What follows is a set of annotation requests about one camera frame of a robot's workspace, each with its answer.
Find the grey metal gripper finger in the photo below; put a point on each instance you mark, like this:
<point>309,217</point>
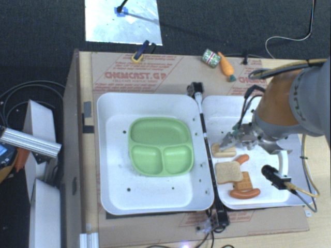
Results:
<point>227,146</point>
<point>228,138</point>

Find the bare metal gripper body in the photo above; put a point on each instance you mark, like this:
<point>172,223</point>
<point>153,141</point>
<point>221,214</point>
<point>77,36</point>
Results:
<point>249,136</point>

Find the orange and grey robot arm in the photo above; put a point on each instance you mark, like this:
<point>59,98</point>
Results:
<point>305,105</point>

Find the tan long bread roll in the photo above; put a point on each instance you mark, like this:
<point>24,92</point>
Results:
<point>227,153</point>

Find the small orange sausage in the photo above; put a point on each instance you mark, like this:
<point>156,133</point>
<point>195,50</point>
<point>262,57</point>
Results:
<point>242,158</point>

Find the thin black and white rod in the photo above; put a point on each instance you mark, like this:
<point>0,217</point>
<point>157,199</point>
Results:
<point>207,136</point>

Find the tan bread slice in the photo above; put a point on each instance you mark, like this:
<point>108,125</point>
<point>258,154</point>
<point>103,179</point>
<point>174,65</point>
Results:
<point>228,173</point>

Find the tan waffle biscuit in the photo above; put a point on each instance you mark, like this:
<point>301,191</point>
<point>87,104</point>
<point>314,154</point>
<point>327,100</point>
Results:
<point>245,183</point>

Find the long orange sausage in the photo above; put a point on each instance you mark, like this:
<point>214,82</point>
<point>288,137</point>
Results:
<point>244,194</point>

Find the white plastic tray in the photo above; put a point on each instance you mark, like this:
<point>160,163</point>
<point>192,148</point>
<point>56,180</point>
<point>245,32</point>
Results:
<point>269,190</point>
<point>150,195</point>

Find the green divided plate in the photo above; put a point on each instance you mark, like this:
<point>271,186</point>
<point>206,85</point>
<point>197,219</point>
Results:
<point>160,146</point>

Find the orange carrot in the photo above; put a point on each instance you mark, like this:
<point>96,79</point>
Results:
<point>225,66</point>

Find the green and white can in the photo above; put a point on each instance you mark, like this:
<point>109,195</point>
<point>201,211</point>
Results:
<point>211,58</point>

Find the brown cardboard board red print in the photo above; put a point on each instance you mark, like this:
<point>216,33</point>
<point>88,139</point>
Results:
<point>155,68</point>

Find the black cylinder on white bracket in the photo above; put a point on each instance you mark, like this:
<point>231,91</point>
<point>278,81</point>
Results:
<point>274,176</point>

